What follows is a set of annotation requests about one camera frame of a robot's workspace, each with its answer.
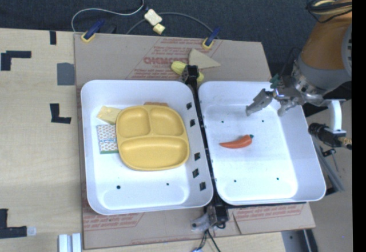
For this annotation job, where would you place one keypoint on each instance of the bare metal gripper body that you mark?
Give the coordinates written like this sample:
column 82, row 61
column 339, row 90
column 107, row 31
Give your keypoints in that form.
column 297, row 93

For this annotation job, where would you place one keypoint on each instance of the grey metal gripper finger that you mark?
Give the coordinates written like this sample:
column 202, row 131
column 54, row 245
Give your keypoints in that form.
column 286, row 107
column 258, row 103

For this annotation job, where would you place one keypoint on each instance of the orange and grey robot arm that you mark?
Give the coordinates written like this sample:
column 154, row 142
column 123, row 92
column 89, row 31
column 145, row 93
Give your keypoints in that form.
column 323, row 51

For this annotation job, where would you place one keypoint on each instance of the orange carrot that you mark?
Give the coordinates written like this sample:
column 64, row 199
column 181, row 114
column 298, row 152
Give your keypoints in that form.
column 236, row 143

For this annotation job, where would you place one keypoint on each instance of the thin black rod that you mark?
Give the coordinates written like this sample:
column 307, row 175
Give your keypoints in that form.
column 206, row 136

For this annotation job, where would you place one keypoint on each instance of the white plastic tray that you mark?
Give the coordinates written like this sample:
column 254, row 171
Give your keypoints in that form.
column 143, row 188
column 257, row 171

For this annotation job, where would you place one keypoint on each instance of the beige triangular slice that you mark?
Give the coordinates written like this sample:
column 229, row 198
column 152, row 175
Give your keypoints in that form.
column 201, row 60

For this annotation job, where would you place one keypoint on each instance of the yellow corn cob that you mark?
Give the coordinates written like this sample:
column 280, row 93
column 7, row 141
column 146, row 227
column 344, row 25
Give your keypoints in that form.
column 178, row 67

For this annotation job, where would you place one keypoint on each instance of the yellow divided plate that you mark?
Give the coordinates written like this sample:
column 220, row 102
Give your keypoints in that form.
column 153, row 145

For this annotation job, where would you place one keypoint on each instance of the pale yellow cube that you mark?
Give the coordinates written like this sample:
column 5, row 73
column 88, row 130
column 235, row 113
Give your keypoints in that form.
column 159, row 28

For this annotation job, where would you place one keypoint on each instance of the pale bread slice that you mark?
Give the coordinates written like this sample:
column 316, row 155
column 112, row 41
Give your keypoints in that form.
column 153, row 16

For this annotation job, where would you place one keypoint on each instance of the brown cardboard board red print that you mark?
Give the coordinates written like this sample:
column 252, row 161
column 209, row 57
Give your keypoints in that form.
column 114, row 56

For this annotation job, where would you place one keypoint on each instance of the yellow cheese wedge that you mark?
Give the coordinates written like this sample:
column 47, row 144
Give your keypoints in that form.
column 107, row 114

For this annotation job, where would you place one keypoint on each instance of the orange patterned white packet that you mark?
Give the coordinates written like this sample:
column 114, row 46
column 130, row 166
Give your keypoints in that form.
column 106, row 139

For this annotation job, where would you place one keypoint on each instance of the black cylinder on white bracket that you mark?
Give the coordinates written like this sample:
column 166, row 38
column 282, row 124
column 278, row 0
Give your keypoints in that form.
column 326, row 132

